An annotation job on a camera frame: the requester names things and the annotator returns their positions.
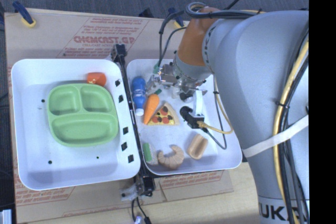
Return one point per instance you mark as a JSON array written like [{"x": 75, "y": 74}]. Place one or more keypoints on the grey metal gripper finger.
[
  {"x": 176, "y": 92},
  {"x": 151, "y": 84}
]

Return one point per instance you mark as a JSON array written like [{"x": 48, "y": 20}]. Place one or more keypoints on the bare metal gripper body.
[{"x": 169, "y": 75}]

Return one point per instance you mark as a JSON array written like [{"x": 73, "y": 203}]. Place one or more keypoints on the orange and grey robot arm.
[{"x": 244, "y": 81}]

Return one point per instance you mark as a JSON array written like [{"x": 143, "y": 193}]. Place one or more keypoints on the blue and white bottle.
[{"x": 138, "y": 91}]

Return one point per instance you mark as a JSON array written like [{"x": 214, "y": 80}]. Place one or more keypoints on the orange carrot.
[{"x": 151, "y": 107}]

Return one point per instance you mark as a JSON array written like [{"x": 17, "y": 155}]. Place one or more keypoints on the yellow pizza slice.
[{"x": 165, "y": 116}]

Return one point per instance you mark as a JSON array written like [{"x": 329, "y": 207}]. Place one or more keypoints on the thin black and white rod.
[{"x": 132, "y": 118}]

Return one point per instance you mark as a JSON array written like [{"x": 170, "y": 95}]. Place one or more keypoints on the orange can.
[{"x": 96, "y": 78}]

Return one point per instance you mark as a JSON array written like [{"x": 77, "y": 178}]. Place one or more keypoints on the tan hot dog bun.
[{"x": 197, "y": 146}]

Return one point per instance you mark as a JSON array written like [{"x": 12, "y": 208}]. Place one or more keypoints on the tan croissant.
[{"x": 172, "y": 158}]

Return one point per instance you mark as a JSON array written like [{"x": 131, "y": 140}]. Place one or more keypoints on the green and white sandwich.
[{"x": 149, "y": 153}]

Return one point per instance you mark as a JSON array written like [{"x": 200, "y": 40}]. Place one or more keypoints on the white plastic tray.
[
  {"x": 34, "y": 139},
  {"x": 225, "y": 149}
]

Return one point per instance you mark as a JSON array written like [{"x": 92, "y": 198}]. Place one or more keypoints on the green divided plate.
[{"x": 82, "y": 123}]

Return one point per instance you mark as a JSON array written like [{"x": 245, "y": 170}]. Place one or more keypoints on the brown cardboard board red print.
[{"x": 65, "y": 34}]

